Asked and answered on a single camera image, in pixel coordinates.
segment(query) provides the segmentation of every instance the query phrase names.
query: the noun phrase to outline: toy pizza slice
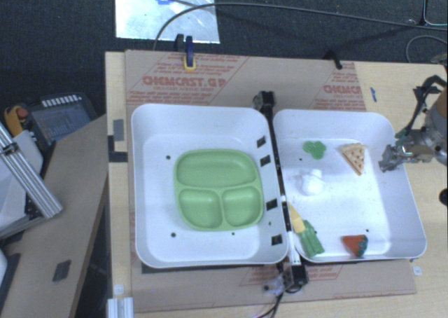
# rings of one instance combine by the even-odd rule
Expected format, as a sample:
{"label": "toy pizza slice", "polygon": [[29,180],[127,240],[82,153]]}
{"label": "toy pizza slice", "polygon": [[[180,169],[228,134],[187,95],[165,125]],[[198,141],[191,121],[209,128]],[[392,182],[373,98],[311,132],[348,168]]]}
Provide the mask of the toy pizza slice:
{"label": "toy pizza slice", "polygon": [[340,149],[342,156],[353,167],[358,175],[364,172],[365,146],[362,144],[347,144]]}

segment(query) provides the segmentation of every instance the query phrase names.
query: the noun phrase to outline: silver metal sheet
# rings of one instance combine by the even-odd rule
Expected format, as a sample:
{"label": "silver metal sheet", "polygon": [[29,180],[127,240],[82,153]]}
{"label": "silver metal sheet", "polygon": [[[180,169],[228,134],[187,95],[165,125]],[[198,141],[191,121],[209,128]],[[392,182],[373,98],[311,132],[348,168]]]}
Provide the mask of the silver metal sheet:
{"label": "silver metal sheet", "polygon": [[[116,35],[118,38],[155,39],[161,26],[173,15],[191,5],[213,2],[214,0],[115,0]],[[160,39],[173,41],[177,34],[191,35],[194,42],[219,43],[215,8],[199,9],[181,16],[165,29]]]}

